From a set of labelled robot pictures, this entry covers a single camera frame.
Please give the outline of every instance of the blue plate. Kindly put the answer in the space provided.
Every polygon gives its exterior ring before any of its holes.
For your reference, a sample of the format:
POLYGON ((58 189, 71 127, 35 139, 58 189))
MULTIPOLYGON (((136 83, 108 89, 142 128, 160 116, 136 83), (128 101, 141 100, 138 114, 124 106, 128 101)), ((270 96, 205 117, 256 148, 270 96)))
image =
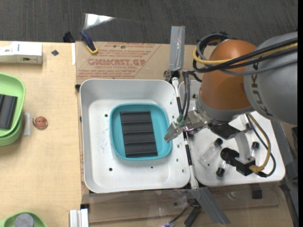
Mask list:
POLYGON ((120 158, 131 161, 143 161, 143 160, 155 160, 167 156, 172 149, 172 142, 167 143, 164 139, 164 135, 167 133, 169 127, 169 121, 164 110, 156 104, 121 104, 116 106, 110 113, 110 137, 112 140, 112 146, 120 158), (157 156, 150 157, 126 157, 125 148, 122 134, 122 125, 120 112, 138 112, 138 111, 150 111, 152 126, 157 146, 157 156))

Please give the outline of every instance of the stack of green bowls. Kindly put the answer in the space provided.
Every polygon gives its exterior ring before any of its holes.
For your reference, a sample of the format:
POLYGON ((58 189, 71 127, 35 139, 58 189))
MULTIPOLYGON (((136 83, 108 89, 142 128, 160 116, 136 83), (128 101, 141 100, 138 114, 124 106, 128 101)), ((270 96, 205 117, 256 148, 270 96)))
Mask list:
POLYGON ((22 131, 23 103, 25 98, 25 86, 23 82, 12 75, 0 72, 0 94, 17 97, 16 108, 10 129, 0 128, 0 147, 15 142, 22 131))

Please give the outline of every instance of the wooden table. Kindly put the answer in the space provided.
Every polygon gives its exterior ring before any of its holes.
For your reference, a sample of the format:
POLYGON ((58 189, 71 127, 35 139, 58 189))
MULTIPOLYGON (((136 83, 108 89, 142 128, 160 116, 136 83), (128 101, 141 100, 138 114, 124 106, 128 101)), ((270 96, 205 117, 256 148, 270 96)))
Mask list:
MULTIPOLYGON (((9 42, 0 42, 0 46, 9 42)), ((43 43, 43 64, 0 64, 0 71, 20 78, 26 87, 24 112, 30 112, 32 119, 44 116, 48 127, 39 130, 31 124, 30 135, 19 137, 11 145, 0 147, 0 219, 20 210, 31 210, 39 214, 50 227, 67 227, 69 211, 80 208, 83 186, 80 170, 80 140, 78 117, 78 92, 75 90, 76 68, 72 65, 71 44, 43 43)), ((243 186, 240 192, 245 193, 243 186)), ((225 199, 226 193, 214 191, 224 206, 231 226, 292 226, 285 196, 277 184, 266 186, 264 203, 260 205, 232 207, 232 200, 225 199)), ((136 203, 103 202, 90 206, 90 219, 96 222, 98 216, 111 212, 138 211, 136 203)), ((157 206, 146 206, 148 211, 157 206)), ((161 226, 173 219, 178 212, 157 218, 119 220, 108 216, 108 221, 92 223, 92 226, 161 226)), ((190 209, 175 223, 183 226, 190 209)), ((216 227, 202 213, 195 226, 216 227)))

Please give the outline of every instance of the dark floor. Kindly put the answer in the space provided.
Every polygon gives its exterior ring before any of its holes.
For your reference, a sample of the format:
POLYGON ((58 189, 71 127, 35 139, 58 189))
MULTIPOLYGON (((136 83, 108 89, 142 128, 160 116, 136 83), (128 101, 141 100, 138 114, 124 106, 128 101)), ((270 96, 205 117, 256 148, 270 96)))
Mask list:
MULTIPOLYGON (((0 40, 62 42, 67 31, 79 40, 84 13, 154 22, 165 35, 170 26, 185 26, 187 44, 225 31, 258 45, 298 27, 298 0, 0 0, 0 40)), ((123 27, 117 34, 126 40, 134 36, 123 27)), ((154 36, 154 30, 146 30, 142 42, 154 42, 154 36)), ((91 37, 106 39, 102 31, 91 37)), ((157 42, 169 43, 169 38, 157 42)))

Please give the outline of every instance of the yellow cable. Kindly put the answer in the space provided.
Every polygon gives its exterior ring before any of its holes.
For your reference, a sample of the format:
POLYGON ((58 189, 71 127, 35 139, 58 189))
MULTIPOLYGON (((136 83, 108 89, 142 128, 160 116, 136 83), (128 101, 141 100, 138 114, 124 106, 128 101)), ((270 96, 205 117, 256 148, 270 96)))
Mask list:
MULTIPOLYGON (((264 53, 259 54, 259 55, 255 55, 255 56, 251 57, 250 59, 254 59, 254 58, 257 58, 257 57, 264 56, 264 55, 277 53, 277 52, 284 51, 284 50, 287 50, 287 49, 291 49, 291 48, 294 48, 294 47, 297 47, 297 46, 298 46, 298 43, 296 42, 296 43, 289 44, 289 45, 286 45, 286 46, 283 46, 283 47, 280 47, 280 48, 277 48, 277 49, 273 49, 271 51, 264 52, 264 53)), ((228 61, 232 60, 232 59, 217 60, 217 61, 202 60, 196 55, 196 52, 197 52, 197 48, 194 48, 193 57, 194 57, 195 61, 197 61, 199 63, 202 63, 204 65, 219 65, 221 63, 225 63, 225 62, 228 62, 228 61)))
POLYGON ((258 172, 263 171, 263 169, 265 168, 266 164, 268 163, 269 157, 270 157, 270 151, 271 151, 271 144, 269 141, 268 136, 266 135, 266 133, 264 132, 264 130, 261 128, 261 126, 258 124, 258 122, 255 120, 255 118, 248 113, 249 118, 254 122, 254 124, 257 126, 257 128, 262 132, 262 134, 264 135, 266 142, 267 142, 267 155, 266 158, 264 160, 264 163, 261 166, 256 166, 256 165, 252 165, 250 166, 250 170, 255 173, 258 174, 258 172))

